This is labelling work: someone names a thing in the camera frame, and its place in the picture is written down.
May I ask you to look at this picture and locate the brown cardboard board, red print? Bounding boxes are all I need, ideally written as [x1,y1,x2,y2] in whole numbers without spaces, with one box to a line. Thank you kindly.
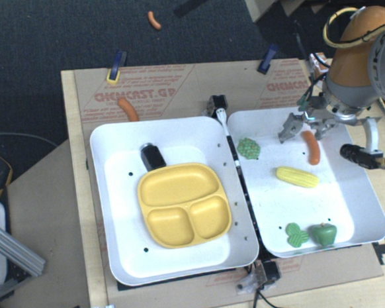
[73,46,385,308]

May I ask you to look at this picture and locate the yellow toy corn cob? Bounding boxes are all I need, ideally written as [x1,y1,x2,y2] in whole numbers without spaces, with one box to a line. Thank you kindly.
[275,163,321,192]

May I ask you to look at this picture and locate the green toy bell pepper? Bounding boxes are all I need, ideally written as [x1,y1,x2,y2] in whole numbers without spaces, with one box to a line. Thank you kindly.
[309,222,339,249]

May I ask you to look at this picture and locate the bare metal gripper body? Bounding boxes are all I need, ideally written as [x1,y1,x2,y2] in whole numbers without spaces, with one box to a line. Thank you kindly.
[300,90,368,130]

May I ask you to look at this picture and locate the green toy grapes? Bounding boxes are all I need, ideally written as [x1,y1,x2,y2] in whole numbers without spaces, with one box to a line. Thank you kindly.
[235,135,263,162]

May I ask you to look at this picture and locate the thin black and white rod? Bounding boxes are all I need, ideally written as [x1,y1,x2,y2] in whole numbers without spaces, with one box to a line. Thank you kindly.
[216,106,263,265]

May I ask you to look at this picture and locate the small black can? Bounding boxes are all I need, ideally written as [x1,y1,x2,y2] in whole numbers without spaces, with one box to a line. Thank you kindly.
[139,141,168,173]

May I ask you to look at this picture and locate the black block with thin wires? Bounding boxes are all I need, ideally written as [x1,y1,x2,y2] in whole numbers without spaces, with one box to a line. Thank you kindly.
[235,259,284,295]
[202,93,228,117]

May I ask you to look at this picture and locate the green toy broccoli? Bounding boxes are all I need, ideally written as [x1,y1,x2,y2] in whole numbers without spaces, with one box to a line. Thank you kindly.
[284,221,310,249]

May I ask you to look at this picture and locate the yellow divided plate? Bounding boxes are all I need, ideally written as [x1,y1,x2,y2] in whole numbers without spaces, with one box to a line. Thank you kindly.
[134,159,235,252]

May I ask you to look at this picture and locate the black cylinder on white bracket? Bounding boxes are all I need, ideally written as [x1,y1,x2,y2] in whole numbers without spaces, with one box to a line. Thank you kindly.
[337,117,385,173]

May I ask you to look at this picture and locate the orange toy sausage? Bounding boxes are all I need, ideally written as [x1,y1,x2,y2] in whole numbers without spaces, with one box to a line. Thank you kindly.
[116,97,140,124]
[147,10,163,31]
[302,129,322,167]

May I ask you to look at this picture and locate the white plastic tray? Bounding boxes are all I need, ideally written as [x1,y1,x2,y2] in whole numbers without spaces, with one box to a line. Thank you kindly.
[88,112,263,289]
[225,99,385,263]

